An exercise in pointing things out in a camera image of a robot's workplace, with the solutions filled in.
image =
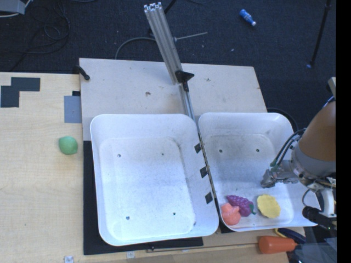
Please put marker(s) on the blue bottle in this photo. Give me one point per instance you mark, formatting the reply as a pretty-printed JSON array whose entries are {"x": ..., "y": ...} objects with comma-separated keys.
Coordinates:
[{"x": 247, "y": 17}]

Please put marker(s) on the pale wood board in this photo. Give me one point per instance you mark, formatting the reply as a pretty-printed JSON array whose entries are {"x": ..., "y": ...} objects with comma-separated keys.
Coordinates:
[{"x": 137, "y": 89}]

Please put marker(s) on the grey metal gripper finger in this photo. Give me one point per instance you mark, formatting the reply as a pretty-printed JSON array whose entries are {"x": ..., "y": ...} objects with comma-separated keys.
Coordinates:
[
  {"x": 273, "y": 180},
  {"x": 265, "y": 179}
]

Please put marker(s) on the thin black and white rod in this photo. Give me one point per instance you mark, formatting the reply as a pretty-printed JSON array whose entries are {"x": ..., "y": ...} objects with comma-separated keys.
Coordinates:
[{"x": 206, "y": 168}]

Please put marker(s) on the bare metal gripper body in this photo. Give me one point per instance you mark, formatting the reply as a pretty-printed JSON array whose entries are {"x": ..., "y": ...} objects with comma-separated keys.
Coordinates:
[{"x": 288, "y": 172}]

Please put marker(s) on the orange toy fruit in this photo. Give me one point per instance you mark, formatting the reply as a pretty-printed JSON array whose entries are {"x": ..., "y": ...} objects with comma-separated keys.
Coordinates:
[{"x": 231, "y": 215}]

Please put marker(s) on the white plastic tray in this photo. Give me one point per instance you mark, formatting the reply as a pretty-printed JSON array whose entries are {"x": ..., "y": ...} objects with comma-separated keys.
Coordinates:
[
  {"x": 241, "y": 163},
  {"x": 148, "y": 182}
]

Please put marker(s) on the yellow biscuit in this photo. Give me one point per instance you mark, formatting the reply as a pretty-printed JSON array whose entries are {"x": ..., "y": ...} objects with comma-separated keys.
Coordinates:
[{"x": 268, "y": 206}]

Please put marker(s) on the black cylinder on white bracket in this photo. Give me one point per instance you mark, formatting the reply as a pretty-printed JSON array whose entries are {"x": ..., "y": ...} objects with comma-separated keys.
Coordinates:
[{"x": 323, "y": 204}]

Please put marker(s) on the green ball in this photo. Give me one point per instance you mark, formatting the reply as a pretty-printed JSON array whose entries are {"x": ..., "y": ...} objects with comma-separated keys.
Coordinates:
[{"x": 68, "y": 145}]

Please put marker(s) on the purple grapes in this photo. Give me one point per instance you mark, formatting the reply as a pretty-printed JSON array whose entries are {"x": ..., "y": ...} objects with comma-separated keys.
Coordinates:
[{"x": 241, "y": 203}]

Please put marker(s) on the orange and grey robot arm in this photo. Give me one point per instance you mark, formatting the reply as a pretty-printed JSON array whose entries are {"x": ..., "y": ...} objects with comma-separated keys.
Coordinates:
[{"x": 318, "y": 138}]

